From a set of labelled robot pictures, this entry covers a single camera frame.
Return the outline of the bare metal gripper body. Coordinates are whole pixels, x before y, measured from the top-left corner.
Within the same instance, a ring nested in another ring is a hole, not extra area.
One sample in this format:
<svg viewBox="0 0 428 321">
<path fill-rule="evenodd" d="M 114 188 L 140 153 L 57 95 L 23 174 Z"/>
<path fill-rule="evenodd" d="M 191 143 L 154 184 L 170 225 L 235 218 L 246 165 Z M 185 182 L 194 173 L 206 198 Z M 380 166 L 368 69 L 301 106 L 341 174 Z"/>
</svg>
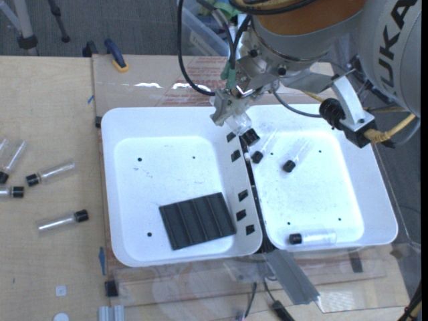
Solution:
<svg viewBox="0 0 428 321">
<path fill-rule="evenodd" d="M 265 48 L 238 49 L 234 96 L 251 96 L 273 88 L 276 84 L 292 84 L 309 73 L 310 58 L 296 58 Z"/>
</svg>

